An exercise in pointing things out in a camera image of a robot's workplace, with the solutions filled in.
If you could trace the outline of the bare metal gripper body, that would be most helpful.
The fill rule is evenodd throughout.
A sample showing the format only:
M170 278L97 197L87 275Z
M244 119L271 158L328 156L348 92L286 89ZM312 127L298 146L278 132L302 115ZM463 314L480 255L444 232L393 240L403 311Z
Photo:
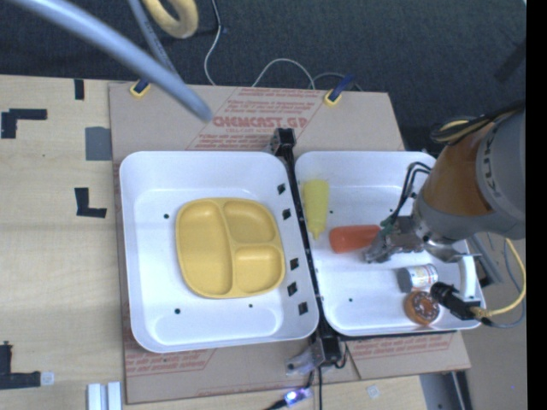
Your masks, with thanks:
M442 262L457 262L468 252L455 247L457 240L432 231L424 221L414 216L388 216L380 223L377 236L378 258L385 253L427 252Z

